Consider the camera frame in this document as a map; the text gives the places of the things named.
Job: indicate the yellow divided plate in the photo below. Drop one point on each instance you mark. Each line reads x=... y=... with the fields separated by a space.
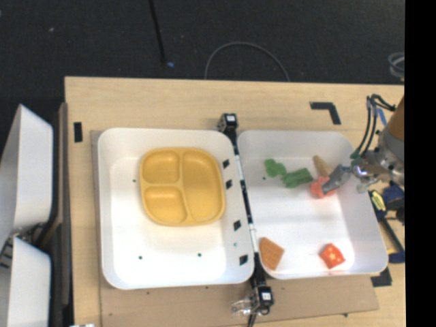
x=201 y=186

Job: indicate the orange waffle biscuit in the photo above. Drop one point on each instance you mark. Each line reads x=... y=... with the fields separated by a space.
x=270 y=253

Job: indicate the green toy broccoli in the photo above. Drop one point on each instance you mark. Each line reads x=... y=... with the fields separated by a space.
x=274 y=167

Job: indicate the green toy vegetable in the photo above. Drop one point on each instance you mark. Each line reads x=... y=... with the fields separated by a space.
x=297 y=178

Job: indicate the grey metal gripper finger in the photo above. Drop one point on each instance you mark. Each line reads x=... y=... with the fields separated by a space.
x=335 y=181

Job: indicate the red cube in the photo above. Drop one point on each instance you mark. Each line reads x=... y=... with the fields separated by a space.
x=332 y=257

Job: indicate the tan ice cream cone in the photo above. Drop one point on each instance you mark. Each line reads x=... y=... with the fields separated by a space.
x=322 y=165

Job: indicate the pink toy food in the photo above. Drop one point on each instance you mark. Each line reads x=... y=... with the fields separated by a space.
x=316 y=189

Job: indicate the white plastic tray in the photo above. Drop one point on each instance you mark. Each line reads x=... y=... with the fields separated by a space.
x=299 y=223
x=163 y=250

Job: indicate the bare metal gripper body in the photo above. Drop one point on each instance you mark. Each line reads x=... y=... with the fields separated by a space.
x=378 y=169

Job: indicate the thin black and white rod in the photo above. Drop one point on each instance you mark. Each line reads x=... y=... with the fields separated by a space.
x=246 y=199

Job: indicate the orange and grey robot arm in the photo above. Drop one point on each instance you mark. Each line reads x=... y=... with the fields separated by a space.
x=395 y=128

